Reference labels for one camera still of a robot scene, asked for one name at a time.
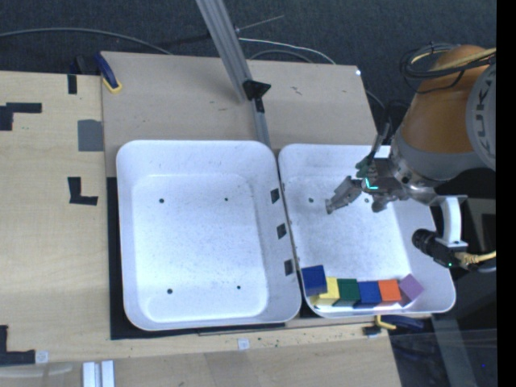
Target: block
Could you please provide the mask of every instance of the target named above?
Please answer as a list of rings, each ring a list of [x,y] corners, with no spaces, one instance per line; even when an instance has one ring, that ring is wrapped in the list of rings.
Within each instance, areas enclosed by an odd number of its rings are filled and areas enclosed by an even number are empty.
[[[373,308],[381,303],[378,281],[362,281],[358,283],[360,301],[353,308]]]
[[[412,274],[408,274],[400,280],[398,287],[402,295],[402,300],[400,301],[401,306],[408,306],[424,291],[422,285]]]
[[[357,280],[351,278],[338,278],[339,299],[333,306],[354,306],[360,301],[360,291]]]
[[[392,306],[402,300],[397,280],[378,280],[378,287],[381,295],[380,306]]]
[[[322,265],[314,265],[301,269],[303,286],[307,297],[319,295],[328,291],[326,274]]]
[[[337,278],[326,277],[327,291],[310,297],[310,302],[315,306],[332,306],[339,300],[339,286]]]

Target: green light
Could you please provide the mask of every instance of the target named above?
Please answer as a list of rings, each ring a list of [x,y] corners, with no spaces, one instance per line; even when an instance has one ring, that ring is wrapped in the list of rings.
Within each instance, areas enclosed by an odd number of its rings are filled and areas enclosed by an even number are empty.
[[[377,186],[371,186],[369,184],[369,179],[367,177],[365,178],[365,185],[367,186],[368,189],[378,189]]]

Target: yellow block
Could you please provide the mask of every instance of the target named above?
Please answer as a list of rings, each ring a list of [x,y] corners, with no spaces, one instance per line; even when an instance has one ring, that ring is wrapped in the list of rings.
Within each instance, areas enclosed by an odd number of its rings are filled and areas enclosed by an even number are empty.
[[[337,278],[326,277],[328,291],[310,297],[310,302],[315,306],[332,306],[339,298],[339,286],[337,285]]]

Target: wooden table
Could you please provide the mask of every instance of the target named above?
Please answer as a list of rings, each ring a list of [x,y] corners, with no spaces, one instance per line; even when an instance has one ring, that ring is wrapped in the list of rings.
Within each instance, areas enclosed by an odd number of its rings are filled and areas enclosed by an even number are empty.
[[[109,53],[106,57],[113,63],[117,59],[132,59],[135,63],[142,59],[151,62],[164,59],[132,54],[117,57]],[[206,76],[223,76],[219,59],[166,57],[166,61],[176,62],[176,71],[193,65],[198,71],[207,70]],[[376,131],[354,66],[322,67],[259,60],[250,65],[257,78],[272,82],[273,87],[274,82],[276,86],[283,82],[283,89],[271,91],[269,102],[267,98],[264,100],[271,140],[276,148],[293,141],[372,142]],[[285,76],[291,76],[290,81],[285,81]],[[325,90],[311,89],[310,83],[314,81]],[[122,83],[127,85],[124,89],[131,88],[127,79]],[[298,94],[303,83],[306,89]],[[216,90],[210,92],[220,98],[208,101],[225,102],[227,106],[206,113],[229,111],[241,119],[240,106],[231,100],[229,81],[217,85],[226,89],[221,94]],[[107,101],[106,96],[117,95],[108,94],[97,76],[78,75],[77,93],[70,94],[69,80],[64,74],[0,72],[0,88],[0,106],[12,102],[42,104],[42,113],[15,113],[12,131],[0,131],[0,325],[9,326],[8,351],[48,352],[48,365],[54,365],[54,369],[58,363],[70,363],[69,371],[56,376],[60,380],[68,380],[66,377],[75,380],[81,362],[116,360],[116,377],[123,380],[121,385],[146,382],[147,385],[265,386],[295,382],[342,386],[348,382],[364,385],[362,377],[366,385],[399,385],[385,331],[374,339],[362,333],[362,327],[371,323],[369,318],[330,322],[324,318],[295,318],[279,329],[110,339],[106,177],[114,175],[111,158],[116,145],[137,137],[138,133],[132,127],[130,131],[113,135],[114,122],[123,119],[113,111],[115,98],[109,97]],[[202,83],[196,90],[203,93]],[[119,99],[130,102],[130,94],[128,90],[123,95],[128,97]],[[156,104],[153,110],[164,113]],[[286,122],[282,113],[288,110],[290,113],[296,110],[298,118],[311,116],[311,124]],[[314,113],[318,113],[318,118],[314,118]],[[336,122],[341,114],[343,121]],[[90,119],[103,122],[106,153],[79,150],[78,121]],[[187,126],[206,137],[199,124],[183,123],[182,136],[189,137]],[[234,135],[239,133],[234,137],[252,139],[252,128],[246,122],[243,126],[246,128],[241,132],[237,126],[233,128]],[[289,136],[282,141],[283,130]],[[98,197],[96,206],[69,203],[69,177],[81,178],[81,194]],[[245,352],[238,351],[241,338],[249,340],[250,348]],[[38,366],[23,368],[25,372],[42,371]],[[11,385],[8,383],[17,380],[6,376],[9,371],[14,370],[4,368],[0,372],[0,384]],[[50,377],[49,371],[46,376],[44,373],[42,377]],[[325,382],[315,383],[313,377],[317,374],[318,380]],[[246,381],[239,382],[239,377]]]

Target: empty white tray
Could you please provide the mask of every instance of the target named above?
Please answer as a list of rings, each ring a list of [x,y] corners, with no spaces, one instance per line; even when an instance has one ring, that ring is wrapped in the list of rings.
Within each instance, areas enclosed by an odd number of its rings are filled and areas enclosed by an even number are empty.
[[[455,304],[456,291],[449,270],[422,254],[412,244],[419,228],[434,231],[430,208],[412,199],[391,202],[373,213],[372,197],[362,193],[354,202],[326,212],[325,199],[355,164],[370,152],[369,146],[290,144],[280,151],[279,168],[285,203],[300,268],[322,264],[327,277],[358,281],[402,279],[408,273],[421,283],[423,293],[408,306],[320,306],[312,310],[326,318],[355,315],[439,313]],[[378,157],[387,157],[382,146]]]
[[[147,331],[282,323],[301,307],[273,152],[135,140],[116,158],[123,302]]]

